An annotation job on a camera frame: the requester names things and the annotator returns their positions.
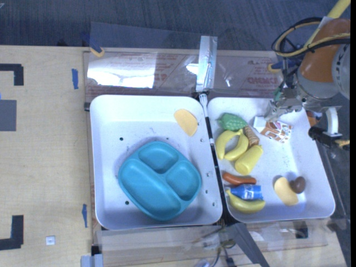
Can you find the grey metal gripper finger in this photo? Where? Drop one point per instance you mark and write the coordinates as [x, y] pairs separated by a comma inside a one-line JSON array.
[[271, 111], [289, 113]]

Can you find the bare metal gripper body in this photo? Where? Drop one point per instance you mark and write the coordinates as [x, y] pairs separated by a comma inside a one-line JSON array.
[[290, 99]]

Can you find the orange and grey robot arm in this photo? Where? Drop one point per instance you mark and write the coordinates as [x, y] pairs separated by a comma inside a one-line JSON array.
[[317, 60]]

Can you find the orange and white carton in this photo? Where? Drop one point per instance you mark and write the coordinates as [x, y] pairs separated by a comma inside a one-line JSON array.
[[276, 131]]

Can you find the brown waffle cone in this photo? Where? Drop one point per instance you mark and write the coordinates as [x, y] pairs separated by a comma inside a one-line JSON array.
[[251, 136]]

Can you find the green grapes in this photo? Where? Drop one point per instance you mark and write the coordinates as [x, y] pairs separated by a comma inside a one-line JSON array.
[[232, 121]]

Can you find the white plastic tray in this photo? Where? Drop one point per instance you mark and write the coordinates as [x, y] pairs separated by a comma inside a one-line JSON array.
[[111, 121], [292, 160]]

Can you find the yellow bottle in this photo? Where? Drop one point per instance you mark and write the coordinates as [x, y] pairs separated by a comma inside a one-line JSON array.
[[247, 160]]

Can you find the yellow banana bunch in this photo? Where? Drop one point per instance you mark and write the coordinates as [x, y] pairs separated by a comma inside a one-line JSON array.
[[222, 145]]

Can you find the brown egg shape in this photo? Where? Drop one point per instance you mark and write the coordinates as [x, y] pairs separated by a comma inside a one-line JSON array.
[[298, 184]]

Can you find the orange brown sausage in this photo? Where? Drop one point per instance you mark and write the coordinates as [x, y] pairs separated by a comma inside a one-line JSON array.
[[236, 179]]

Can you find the yellow lemon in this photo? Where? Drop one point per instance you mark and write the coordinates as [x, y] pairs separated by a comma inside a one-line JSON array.
[[285, 192]]

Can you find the yellow cheese slice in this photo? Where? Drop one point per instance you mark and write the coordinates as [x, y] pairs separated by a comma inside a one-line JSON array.
[[187, 122]]

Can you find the blue divided plate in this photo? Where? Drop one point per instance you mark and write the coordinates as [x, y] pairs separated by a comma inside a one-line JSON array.
[[150, 182]]

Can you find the black cylinder on white bracket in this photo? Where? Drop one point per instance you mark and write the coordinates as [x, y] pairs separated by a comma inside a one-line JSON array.
[[325, 133]]

